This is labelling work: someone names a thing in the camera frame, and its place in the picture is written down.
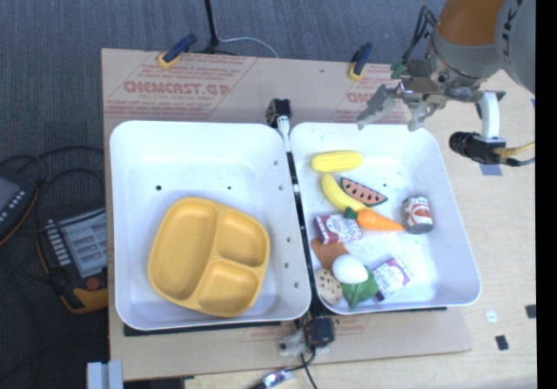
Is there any thin black and white rod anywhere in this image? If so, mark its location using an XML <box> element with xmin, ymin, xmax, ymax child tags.
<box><xmin>276</xmin><ymin>115</ymin><xmax>315</xmax><ymax>292</ymax></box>

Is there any brown chocolate chip biscuit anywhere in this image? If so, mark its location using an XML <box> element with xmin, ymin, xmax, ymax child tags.
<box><xmin>314</xmin><ymin>268</ymin><xmax>344</xmax><ymax>307</ymax></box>

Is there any white plastic tray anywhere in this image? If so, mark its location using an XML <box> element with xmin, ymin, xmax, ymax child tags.
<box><xmin>109</xmin><ymin>119</ymin><xmax>312</xmax><ymax>332</ymax></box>
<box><xmin>288</xmin><ymin>121</ymin><xmax>482</xmax><ymax>316</ymax></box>

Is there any red watermelon slice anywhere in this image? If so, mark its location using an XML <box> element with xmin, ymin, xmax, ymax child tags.
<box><xmin>339</xmin><ymin>177</ymin><xmax>388</xmax><ymax>207</ymax></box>

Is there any purple and white carton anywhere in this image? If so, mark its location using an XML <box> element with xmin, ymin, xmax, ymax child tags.
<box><xmin>372</xmin><ymin>257</ymin><xmax>413</xmax><ymax>302</ymax></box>
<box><xmin>312</xmin><ymin>212</ymin><xmax>363</xmax><ymax>245</ymax></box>

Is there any black block with thin wires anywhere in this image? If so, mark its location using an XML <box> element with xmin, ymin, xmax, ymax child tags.
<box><xmin>303</xmin><ymin>315</ymin><xmax>336</xmax><ymax>348</ymax></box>
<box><xmin>265</xmin><ymin>97</ymin><xmax>293</xmax><ymax>128</ymax></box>

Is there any brown cardboard board red print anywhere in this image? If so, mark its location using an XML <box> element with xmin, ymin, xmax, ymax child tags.
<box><xmin>100</xmin><ymin>48</ymin><xmax>472</xmax><ymax>382</ymax></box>

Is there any red and white can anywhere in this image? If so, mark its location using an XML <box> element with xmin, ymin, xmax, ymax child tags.
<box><xmin>401</xmin><ymin>195</ymin><xmax>435</xmax><ymax>235</ymax></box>

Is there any yellow corn cob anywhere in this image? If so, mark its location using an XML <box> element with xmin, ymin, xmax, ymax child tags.
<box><xmin>311</xmin><ymin>150</ymin><xmax>364</xmax><ymax>173</ymax></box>

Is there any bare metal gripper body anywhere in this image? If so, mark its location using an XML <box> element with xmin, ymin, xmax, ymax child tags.
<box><xmin>394</xmin><ymin>58</ymin><xmax>487</xmax><ymax>109</ymax></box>

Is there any orange carrot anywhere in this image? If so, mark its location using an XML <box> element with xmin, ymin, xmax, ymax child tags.
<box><xmin>342</xmin><ymin>206</ymin><xmax>406</xmax><ymax>232</ymax></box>

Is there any green leafy toy vegetable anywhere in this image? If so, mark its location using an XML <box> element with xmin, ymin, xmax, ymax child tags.
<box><xmin>339</xmin><ymin>265</ymin><xmax>379</xmax><ymax>309</ymax></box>

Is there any orange flat toy slice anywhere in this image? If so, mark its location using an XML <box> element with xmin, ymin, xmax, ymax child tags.
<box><xmin>311</xmin><ymin>238</ymin><xmax>351</xmax><ymax>272</ymax></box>

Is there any white egg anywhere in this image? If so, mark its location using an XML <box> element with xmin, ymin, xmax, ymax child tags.
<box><xmin>332</xmin><ymin>253</ymin><xmax>369</xmax><ymax>285</ymax></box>

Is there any black cylinder on white bracket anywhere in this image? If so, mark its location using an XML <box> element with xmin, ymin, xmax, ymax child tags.
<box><xmin>448</xmin><ymin>91</ymin><xmax>507</xmax><ymax>165</ymax></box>

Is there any yellow banana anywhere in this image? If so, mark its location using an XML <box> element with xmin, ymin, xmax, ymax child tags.
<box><xmin>320</xmin><ymin>172</ymin><xmax>369</xmax><ymax>213</ymax></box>

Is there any yellow divided plate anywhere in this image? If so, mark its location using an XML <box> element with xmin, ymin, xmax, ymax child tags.
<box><xmin>146</xmin><ymin>197</ymin><xmax>272</xmax><ymax>319</ymax></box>

